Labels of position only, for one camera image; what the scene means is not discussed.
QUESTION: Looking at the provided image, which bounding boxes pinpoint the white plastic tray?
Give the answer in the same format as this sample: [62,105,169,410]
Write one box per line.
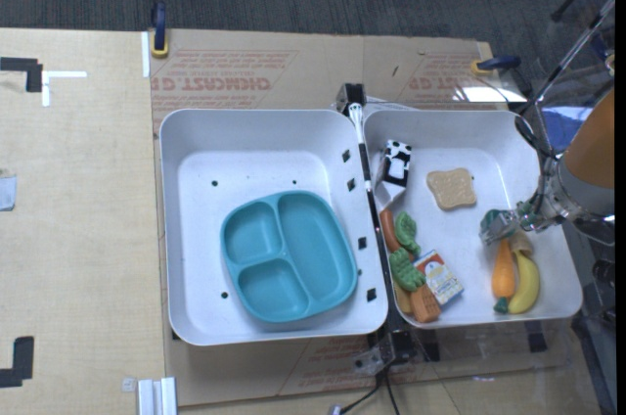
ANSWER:
[158,108,390,347]
[362,108,585,331]

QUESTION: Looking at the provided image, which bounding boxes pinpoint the small yellow toy food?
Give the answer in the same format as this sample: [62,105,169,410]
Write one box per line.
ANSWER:
[392,281,415,316]

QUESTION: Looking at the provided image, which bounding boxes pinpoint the black and white cow carton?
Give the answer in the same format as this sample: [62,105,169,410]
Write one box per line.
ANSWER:
[371,138,414,205]

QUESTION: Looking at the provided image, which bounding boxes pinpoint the teal divided plate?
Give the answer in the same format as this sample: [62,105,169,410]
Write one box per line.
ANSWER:
[219,190,360,324]

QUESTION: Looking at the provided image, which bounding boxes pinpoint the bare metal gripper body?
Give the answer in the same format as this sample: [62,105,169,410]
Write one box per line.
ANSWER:
[509,187,569,234]

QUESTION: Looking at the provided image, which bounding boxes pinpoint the beige toast slice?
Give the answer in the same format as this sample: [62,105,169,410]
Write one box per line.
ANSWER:
[425,166,478,212]

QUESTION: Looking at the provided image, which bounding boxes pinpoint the white and blue small carton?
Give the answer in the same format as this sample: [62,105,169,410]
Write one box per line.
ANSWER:
[413,249,466,307]

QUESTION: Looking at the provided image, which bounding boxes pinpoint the black block with thin wires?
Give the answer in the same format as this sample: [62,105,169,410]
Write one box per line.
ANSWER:
[388,329,417,364]
[335,82,368,114]

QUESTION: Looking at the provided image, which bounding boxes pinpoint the brown cardboard board red print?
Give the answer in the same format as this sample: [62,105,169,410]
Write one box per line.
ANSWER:
[149,28,574,408]

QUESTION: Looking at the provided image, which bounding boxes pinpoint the orange waffle biscuit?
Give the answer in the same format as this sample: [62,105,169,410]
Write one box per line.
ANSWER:
[409,287,442,324]

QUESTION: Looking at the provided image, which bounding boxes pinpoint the green leafy toy vegetable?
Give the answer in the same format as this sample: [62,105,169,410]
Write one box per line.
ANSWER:
[394,210,423,257]
[388,247,427,293]

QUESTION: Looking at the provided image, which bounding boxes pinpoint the yellow banana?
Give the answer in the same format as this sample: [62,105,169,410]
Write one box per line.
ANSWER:
[507,231,541,315]

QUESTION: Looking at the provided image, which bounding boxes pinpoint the thin black and white rod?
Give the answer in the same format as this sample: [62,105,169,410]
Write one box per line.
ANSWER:
[348,103,393,337]

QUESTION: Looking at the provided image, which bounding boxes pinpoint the orange carrot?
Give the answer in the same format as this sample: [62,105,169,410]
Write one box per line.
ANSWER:
[490,237,517,315]

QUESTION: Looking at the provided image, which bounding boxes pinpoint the orange-red sausage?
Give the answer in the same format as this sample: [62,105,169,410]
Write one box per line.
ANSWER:
[379,207,403,254]

